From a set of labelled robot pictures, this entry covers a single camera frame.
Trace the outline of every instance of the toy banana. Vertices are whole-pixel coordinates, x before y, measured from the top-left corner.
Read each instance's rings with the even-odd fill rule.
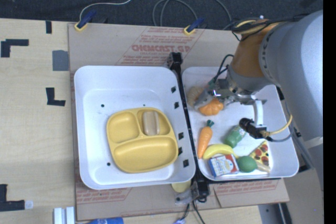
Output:
[[[203,159],[210,159],[216,154],[229,155],[233,154],[235,158],[238,156],[234,153],[233,148],[225,144],[213,144],[210,145],[203,154]]]

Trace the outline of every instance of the black tape marking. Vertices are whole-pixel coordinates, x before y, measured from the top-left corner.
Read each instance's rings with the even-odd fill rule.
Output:
[[[10,56],[10,45],[8,45],[5,41],[1,41],[1,57],[9,58]]]
[[[46,88],[48,105],[65,106],[65,100],[55,100],[55,88]]]
[[[5,201],[0,202],[0,212],[25,210],[25,201]]]
[[[52,25],[51,25],[51,21],[47,20],[46,21],[46,33],[47,34],[52,34],[53,33],[53,29],[52,29]]]
[[[6,39],[1,41],[1,55],[2,58],[9,58],[11,56],[11,46],[28,46],[29,39]]]
[[[25,209],[25,201],[7,201],[7,184],[0,184],[0,212]]]
[[[6,43],[10,46],[28,46],[29,39],[6,39]]]
[[[53,50],[52,53],[52,70],[68,71],[69,70],[69,54],[64,50]]]
[[[0,184],[0,202],[6,201],[7,184]]]

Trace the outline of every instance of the green toy fruit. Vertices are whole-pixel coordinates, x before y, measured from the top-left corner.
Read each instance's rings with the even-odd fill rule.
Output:
[[[257,169],[256,161],[250,156],[243,156],[238,158],[237,164],[241,172],[250,173]]]

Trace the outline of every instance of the yellow cable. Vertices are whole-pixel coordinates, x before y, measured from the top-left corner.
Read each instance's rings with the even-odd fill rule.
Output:
[[[239,27],[248,24],[248,23],[254,23],[257,22],[257,20],[245,20],[243,22],[240,22],[239,24],[236,25],[236,30],[234,30],[233,32],[236,34],[240,34],[240,35],[245,35],[245,34],[253,34],[258,32],[259,30],[263,29],[265,27],[265,24],[262,25],[257,25],[257,26],[252,26],[249,29],[246,30],[239,30]],[[279,24],[280,22],[274,22],[269,24],[268,26],[274,25],[274,24]]]
[[[288,122],[281,129],[279,129],[277,131],[273,131],[273,132],[261,131],[261,134],[263,135],[263,137],[268,137],[268,136],[271,136],[271,135],[274,135],[274,134],[278,134],[278,133],[282,132],[283,130],[285,130],[290,125],[292,120],[293,120],[293,116],[290,115]]]

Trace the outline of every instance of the toy carrot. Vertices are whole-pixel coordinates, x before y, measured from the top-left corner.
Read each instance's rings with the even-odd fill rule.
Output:
[[[206,122],[206,126],[202,128],[201,133],[199,134],[198,138],[198,146],[197,146],[197,155],[198,158],[202,158],[203,154],[208,147],[208,144],[210,142],[210,139],[212,137],[212,129],[211,126],[215,123],[211,120],[208,120]]]

